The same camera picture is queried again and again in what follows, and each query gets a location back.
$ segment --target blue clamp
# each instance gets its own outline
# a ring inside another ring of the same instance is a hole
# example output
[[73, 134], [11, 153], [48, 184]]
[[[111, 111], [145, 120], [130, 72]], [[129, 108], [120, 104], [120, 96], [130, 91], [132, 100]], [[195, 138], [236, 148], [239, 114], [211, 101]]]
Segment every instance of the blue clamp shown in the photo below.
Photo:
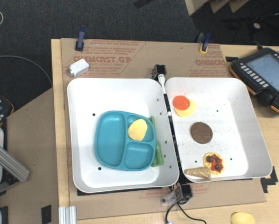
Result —
[[77, 51], [83, 51], [83, 45], [84, 45], [83, 39], [85, 36], [85, 32], [86, 32], [85, 27], [81, 26], [78, 33], [78, 41], [76, 41], [76, 46], [75, 46], [75, 50]]
[[209, 44], [209, 41], [210, 41], [210, 33], [207, 32], [205, 34], [205, 38], [204, 38], [204, 41], [203, 43], [201, 44], [200, 46], [200, 53], [202, 55], [205, 55], [207, 52], [208, 52], [208, 44]]

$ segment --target teal plate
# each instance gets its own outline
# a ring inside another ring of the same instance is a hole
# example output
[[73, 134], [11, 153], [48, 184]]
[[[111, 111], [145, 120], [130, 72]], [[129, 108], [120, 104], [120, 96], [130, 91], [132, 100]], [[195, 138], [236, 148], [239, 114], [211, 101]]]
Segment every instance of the teal plate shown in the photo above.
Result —
[[[148, 125], [142, 141], [128, 136], [128, 127], [137, 119], [144, 119]], [[98, 161], [109, 168], [145, 170], [155, 157], [155, 127], [149, 119], [138, 114], [124, 111], [105, 112], [97, 124], [94, 150]]]

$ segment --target white tray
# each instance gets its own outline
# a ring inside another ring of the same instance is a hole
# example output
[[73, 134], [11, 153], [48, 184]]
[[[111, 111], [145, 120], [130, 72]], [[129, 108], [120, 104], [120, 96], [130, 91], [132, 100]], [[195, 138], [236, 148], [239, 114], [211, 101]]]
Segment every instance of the white tray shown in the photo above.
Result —
[[[86, 193], [171, 186], [179, 168], [161, 86], [151, 79], [77, 78], [67, 88], [73, 180]], [[100, 116], [110, 110], [155, 119], [156, 137], [164, 164], [143, 171], [107, 168], [94, 154]]]
[[[166, 92], [183, 171], [203, 167], [206, 153], [223, 157], [225, 170], [210, 180], [185, 175], [193, 182], [235, 180], [268, 176], [272, 163], [245, 84], [236, 78], [171, 78]], [[196, 111], [182, 118], [173, 109], [172, 100], [184, 95], [196, 102]], [[199, 144], [191, 137], [195, 122], [208, 124], [213, 138]]]

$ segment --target wooden table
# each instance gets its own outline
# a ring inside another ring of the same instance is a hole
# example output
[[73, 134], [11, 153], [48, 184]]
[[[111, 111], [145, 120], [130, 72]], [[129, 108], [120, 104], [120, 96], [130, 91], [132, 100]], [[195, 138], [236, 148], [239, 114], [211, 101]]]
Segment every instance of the wooden table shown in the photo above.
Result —
[[[257, 50], [257, 46], [221, 45], [220, 47], [224, 57], [243, 57]], [[272, 48], [279, 52], [279, 47]], [[57, 148], [58, 201], [60, 207], [69, 207], [70, 198], [65, 135], [63, 71], [61, 41], [59, 39], [51, 40], [51, 52]], [[269, 193], [265, 195], [267, 200], [265, 203], [187, 210], [188, 215], [194, 218], [204, 219], [207, 224], [229, 224], [231, 214], [237, 211], [251, 213], [254, 216], [256, 223], [279, 224], [279, 115], [266, 107], [261, 107], [254, 99], [252, 99], [252, 102], [272, 160], [272, 164], [276, 170], [278, 183], [274, 186], [268, 187]], [[180, 210], [170, 212], [168, 219], [172, 220], [176, 224], [200, 223], [189, 220]], [[164, 224], [165, 212], [79, 220], [78, 223]]]

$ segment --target toy burger patty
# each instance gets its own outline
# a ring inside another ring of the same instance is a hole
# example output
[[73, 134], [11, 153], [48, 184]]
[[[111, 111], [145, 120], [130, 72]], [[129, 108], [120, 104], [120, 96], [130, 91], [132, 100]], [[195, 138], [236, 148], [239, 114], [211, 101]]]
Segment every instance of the toy burger patty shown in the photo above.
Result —
[[204, 156], [203, 164], [211, 170], [211, 174], [219, 175], [224, 171], [224, 161], [219, 154], [207, 153]]

